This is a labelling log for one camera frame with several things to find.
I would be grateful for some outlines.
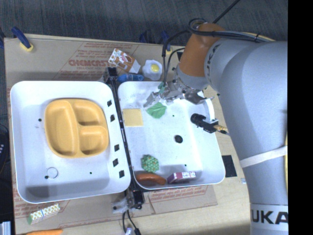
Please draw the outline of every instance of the green toy vegetable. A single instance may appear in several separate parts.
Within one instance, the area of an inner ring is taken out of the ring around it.
[[[154,118],[160,118],[164,115],[166,106],[160,102],[156,103],[154,106],[147,109],[147,113]]]
[[[143,156],[141,166],[145,171],[152,173],[155,173],[159,169],[158,160],[150,155]]]

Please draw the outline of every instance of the food package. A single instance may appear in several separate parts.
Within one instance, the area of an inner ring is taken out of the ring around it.
[[[195,171],[174,172],[172,175],[170,175],[167,178],[167,182],[169,184],[183,183],[185,181],[188,181],[190,179],[195,179],[195,178],[196,178],[196,172]]]
[[[43,208],[39,211],[32,212],[27,219],[27,222],[32,225],[36,224],[46,218],[55,216],[60,211],[59,204],[55,204],[46,208]]]
[[[138,73],[140,69],[140,64],[136,59],[117,48],[115,48],[111,54],[109,63],[115,65],[117,68],[120,68],[123,71],[130,73]]]

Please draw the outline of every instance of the white sink basin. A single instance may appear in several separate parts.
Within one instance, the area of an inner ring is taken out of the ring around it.
[[[63,158],[51,151],[45,136],[45,108],[60,98],[88,99],[100,106],[110,137],[104,152],[90,157]],[[17,189],[25,201],[44,203],[118,193],[130,185],[115,103],[107,85],[19,82],[11,89],[11,110]]]
[[[193,113],[206,115],[205,107],[176,99],[167,106],[161,118],[153,118],[143,107],[151,92],[158,91],[160,82],[125,82],[118,88],[121,109],[141,109],[143,126],[125,127],[134,174],[145,173],[141,158],[151,155],[158,159],[156,174],[167,179],[174,172],[195,171],[196,178],[179,184],[138,184],[147,190],[211,185],[225,178],[225,167],[215,133],[208,133],[190,121]],[[211,117],[213,105],[209,104]],[[182,142],[175,140],[180,136]]]

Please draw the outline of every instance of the yellow plastic tray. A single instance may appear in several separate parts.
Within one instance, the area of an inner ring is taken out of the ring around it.
[[[45,109],[45,134],[50,149],[63,158],[94,156],[109,145],[102,109],[86,99],[58,99]]]

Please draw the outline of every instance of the blue clamp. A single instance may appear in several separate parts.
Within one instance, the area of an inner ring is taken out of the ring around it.
[[[20,40],[20,46],[26,51],[32,51],[33,45],[25,37],[24,33],[16,26],[12,28],[13,34]]]

